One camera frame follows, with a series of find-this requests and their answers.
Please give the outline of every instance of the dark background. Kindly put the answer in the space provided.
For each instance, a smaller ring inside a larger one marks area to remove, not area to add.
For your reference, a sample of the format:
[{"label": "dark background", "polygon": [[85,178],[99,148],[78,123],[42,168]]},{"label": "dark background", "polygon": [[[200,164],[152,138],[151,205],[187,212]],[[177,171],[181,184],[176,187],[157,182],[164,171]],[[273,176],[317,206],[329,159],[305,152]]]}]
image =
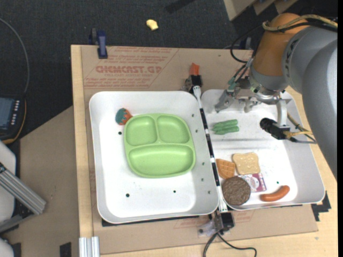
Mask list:
[{"label": "dark background", "polygon": [[[299,0],[287,12],[338,16],[338,0]],[[104,29],[107,45],[222,49],[263,21],[252,7],[230,22],[223,0],[0,0],[0,18],[22,38],[31,79],[21,137],[72,105],[70,45],[88,44],[92,28]],[[157,20],[151,33],[147,19]],[[21,45],[0,23],[0,95],[21,94],[27,71]],[[262,31],[251,35],[255,48]]]}]

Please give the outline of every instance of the hot dog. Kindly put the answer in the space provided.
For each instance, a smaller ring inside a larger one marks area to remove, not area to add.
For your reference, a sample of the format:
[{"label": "hot dog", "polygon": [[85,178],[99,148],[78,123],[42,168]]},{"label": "hot dog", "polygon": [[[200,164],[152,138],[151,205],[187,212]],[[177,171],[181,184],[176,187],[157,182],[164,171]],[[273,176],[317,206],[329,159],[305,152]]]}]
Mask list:
[{"label": "hot dog", "polygon": [[262,194],[260,199],[264,202],[274,202],[286,196],[289,191],[289,186],[281,186],[280,189],[274,193]]}]

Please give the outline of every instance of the blue clamp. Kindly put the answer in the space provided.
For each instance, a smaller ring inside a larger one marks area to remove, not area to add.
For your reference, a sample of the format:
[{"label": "blue clamp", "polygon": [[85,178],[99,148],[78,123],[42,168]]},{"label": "blue clamp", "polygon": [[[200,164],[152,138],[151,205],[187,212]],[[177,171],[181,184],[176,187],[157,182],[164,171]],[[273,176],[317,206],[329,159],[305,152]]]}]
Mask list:
[{"label": "blue clamp", "polygon": [[99,45],[98,48],[98,57],[99,59],[107,59],[107,49],[106,49],[106,34],[105,31],[97,31],[95,28],[92,28],[91,34],[88,38],[89,44]]}]

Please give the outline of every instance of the orange clamp tip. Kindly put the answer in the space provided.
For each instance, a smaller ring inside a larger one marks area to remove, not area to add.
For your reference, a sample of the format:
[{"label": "orange clamp tip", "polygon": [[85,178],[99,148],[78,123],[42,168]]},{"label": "orange clamp tip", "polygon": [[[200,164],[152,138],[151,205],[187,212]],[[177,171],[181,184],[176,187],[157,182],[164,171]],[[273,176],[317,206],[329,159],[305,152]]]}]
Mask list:
[{"label": "orange clamp tip", "polygon": [[192,63],[189,69],[189,75],[199,75],[199,65]]}]

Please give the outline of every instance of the wooden table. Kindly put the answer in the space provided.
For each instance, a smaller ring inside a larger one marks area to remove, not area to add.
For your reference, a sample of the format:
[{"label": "wooden table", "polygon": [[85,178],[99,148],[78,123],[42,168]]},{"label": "wooden table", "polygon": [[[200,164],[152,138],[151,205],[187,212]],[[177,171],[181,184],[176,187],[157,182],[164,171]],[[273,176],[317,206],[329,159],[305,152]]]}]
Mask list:
[{"label": "wooden table", "polygon": [[[86,110],[83,84],[83,57],[81,49],[82,46],[71,46],[73,107],[78,179],[79,231],[81,237],[90,238],[94,236],[94,229],[92,222],[90,172],[88,169],[89,161],[85,121]],[[201,54],[202,50],[187,49],[182,52],[183,55],[189,54],[190,58],[194,58],[194,54]],[[233,72],[237,65],[229,58],[229,51],[219,50],[218,54],[219,55],[216,56],[225,56],[228,58],[226,61],[221,61],[227,62],[227,65],[222,67],[227,69],[228,72]],[[208,83],[214,80],[213,78],[212,80],[208,79],[206,76],[203,78],[204,85],[207,85],[208,87],[210,86]],[[224,82],[221,84],[221,88],[224,89],[226,83]],[[216,84],[215,81],[213,82],[213,87],[218,88],[218,84]],[[288,91],[292,94],[297,103],[303,126],[308,127],[301,95],[294,92],[292,89],[288,89]],[[240,240],[233,243],[235,246],[255,247],[258,256],[338,256],[337,182],[318,146],[312,146],[312,151],[332,207],[328,213],[320,214],[320,222],[318,222],[319,231],[296,235]],[[207,254],[208,256],[253,256],[253,252],[243,253],[233,249],[228,250],[227,248],[228,247],[224,243],[214,243],[211,245]],[[106,254],[102,256],[202,256],[203,249],[204,245],[201,244],[139,252]]]}]

